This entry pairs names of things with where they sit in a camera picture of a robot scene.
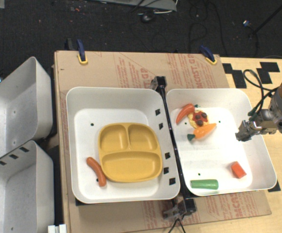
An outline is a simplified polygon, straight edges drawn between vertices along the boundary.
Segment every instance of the robotic end effector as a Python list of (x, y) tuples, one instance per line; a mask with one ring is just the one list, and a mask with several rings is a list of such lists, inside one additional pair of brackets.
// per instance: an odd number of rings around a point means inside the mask
[(257, 113), (251, 111), (248, 114), (251, 116), (249, 121), (242, 121), (239, 131), (235, 133), (237, 140), (248, 141), (254, 135), (275, 134), (277, 130), (282, 133), (282, 84), (273, 91), (275, 94), (271, 96), (268, 109), (261, 109)]

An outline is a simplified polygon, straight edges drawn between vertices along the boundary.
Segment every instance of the wooden table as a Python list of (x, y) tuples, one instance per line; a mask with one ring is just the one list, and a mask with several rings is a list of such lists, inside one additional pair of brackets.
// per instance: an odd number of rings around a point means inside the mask
[[(282, 59), (249, 59), (249, 58), (221, 58), (222, 63), (231, 64), (233, 70), (245, 70), (261, 68), (260, 62), (273, 62), (277, 63), (280, 72), (269, 72), (272, 84), (265, 84), (266, 88), (275, 88), (282, 82)], [(235, 83), (231, 74), (226, 74), (229, 86), (235, 87)], [(248, 75), (248, 77), (256, 83), (255, 79)], [(61, 103), (59, 97), (59, 84), (58, 84), (58, 72), (55, 70), (55, 82), (56, 82), (56, 96), (57, 96), (57, 110), (60, 113)], [(261, 93), (260, 89), (247, 83), (247, 88), (242, 90), (248, 95), (251, 105), (254, 106), (260, 100)], [(264, 108), (268, 107), (269, 99), (264, 102)], [(62, 122), (58, 121), (59, 134)], [(282, 134), (277, 132), (275, 135), (264, 135), (265, 144), (269, 151), (271, 160), (273, 162), (275, 171), (277, 173), (279, 185), (281, 191), (266, 192), (267, 200), (270, 205), (272, 214), (267, 216), (256, 216), (250, 218), (234, 219), (227, 221), (219, 221), (213, 223), (193, 224), (185, 226), (187, 233), (226, 233), (226, 232), (237, 232), (237, 233), (269, 233), (276, 232), (282, 233)], [(63, 146), (63, 140), (59, 138), (59, 145)], [(64, 221), (68, 226), (69, 233), (70, 228), (70, 211), (69, 211), (69, 196), (68, 189), (66, 186), (67, 174), (65, 173), (65, 158), (64, 153), (60, 151), (60, 162), (61, 162), (61, 181), (62, 181), (62, 199), (63, 199), (63, 211)], [(149, 231), (141, 231), (138, 233), (167, 233), (169, 228), (155, 229)], [(176, 227), (173, 232), (182, 232), (180, 227)]]

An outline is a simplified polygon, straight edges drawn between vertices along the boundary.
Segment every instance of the cardboard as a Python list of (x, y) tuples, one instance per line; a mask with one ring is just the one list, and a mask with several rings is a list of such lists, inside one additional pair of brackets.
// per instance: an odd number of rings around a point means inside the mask
[[(76, 205), (71, 189), (66, 94), (77, 86), (149, 88), (155, 76), (165, 76), (173, 88), (228, 88), (221, 59), (216, 65), (201, 54), (86, 52), (81, 65), (76, 51), (55, 53), (55, 81), (60, 137), (64, 219), (68, 232), (123, 233), (170, 227), (162, 212), (170, 201), (138, 201)], [(184, 225), (271, 214), (264, 191), (198, 197), (197, 212)]]

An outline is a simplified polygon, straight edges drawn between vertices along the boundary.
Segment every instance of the table surface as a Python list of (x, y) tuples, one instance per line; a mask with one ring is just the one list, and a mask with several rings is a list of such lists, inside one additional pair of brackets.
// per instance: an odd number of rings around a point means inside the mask
[[(231, 64), (234, 70), (253, 69), (260, 67), (260, 62), (274, 62), (277, 63), (280, 72), (269, 72), (269, 76), (272, 80), (271, 84), (264, 84), (266, 88), (275, 88), (279, 86), (282, 82), (282, 59), (251, 59), (251, 58), (221, 58), (222, 63)], [(227, 80), (229, 82), (230, 88), (235, 88), (235, 83), (232, 74), (226, 74)], [(248, 78), (256, 83), (256, 80), (248, 75)], [(247, 96), (249, 97), (250, 103), (255, 106), (261, 99), (260, 89), (247, 83), (247, 88), (242, 88)], [(264, 108), (269, 105), (269, 98), (264, 101)], [(60, 103), (57, 101), (57, 109), (60, 109)], [(256, 216), (242, 219), (233, 219), (226, 221), (218, 221), (212, 223), (202, 223), (186, 225), (184, 227), (187, 233), (225, 233), (225, 232), (237, 232), (237, 233), (249, 233), (249, 232), (259, 232), (259, 233), (269, 233), (276, 232), (282, 233), (282, 134), (277, 132), (274, 135), (263, 135), (266, 147), (268, 149), (269, 155), (273, 162), (274, 169), (277, 174), (278, 182), (280, 185), (280, 191), (267, 192), (266, 197), (269, 202), (269, 206), (272, 214), (267, 216)], [(64, 181), (66, 175), (63, 173), (61, 181), (62, 192), (63, 192), (63, 211), (64, 220), (69, 229), (69, 208), (68, 208), (68, 196), (66, 196), (67, 190), (64, 186)], [(167, 233), (169, 228), (165, 229), (155, 229), (148, 231), (139, 231), (136, 233)], [(181, 227), (177, 226), (172, 232), (180, 233), (182, 232)]]

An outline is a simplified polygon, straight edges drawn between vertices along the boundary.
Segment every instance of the yellow divided tray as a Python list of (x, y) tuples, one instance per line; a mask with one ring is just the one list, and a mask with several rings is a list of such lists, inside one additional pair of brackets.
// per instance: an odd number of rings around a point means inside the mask
[(103, 127), (98, 139), (105, 176), (114, 182), (141, 182), (162, 171), (162, 157), (155, 132), (139, 123), (114, 123)]

